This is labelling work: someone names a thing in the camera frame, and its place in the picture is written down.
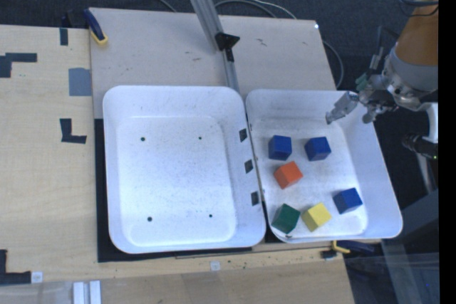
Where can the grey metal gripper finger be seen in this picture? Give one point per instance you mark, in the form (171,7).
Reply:
(342,108)
(370,114)

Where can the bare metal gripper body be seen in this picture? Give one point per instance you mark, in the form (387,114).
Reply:
(383,94)

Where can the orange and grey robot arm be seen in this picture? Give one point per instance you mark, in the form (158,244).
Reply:
(420,42)

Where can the blue cube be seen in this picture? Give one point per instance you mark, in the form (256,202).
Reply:
(317,149)
(347,200)
(280,147)

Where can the white plastic tray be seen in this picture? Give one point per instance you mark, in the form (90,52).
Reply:
(178,181)
(370,171)

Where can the orange cube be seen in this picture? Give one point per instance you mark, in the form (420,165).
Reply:
(288,174)

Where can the yellow cube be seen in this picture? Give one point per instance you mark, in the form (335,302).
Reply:
(316,217)

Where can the green cube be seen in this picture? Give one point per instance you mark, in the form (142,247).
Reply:
(286,218)

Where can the pale wood board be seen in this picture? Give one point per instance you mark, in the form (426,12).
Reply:
(160,53)

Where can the black cylinder on white bracket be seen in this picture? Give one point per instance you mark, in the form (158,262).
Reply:
(420,144)

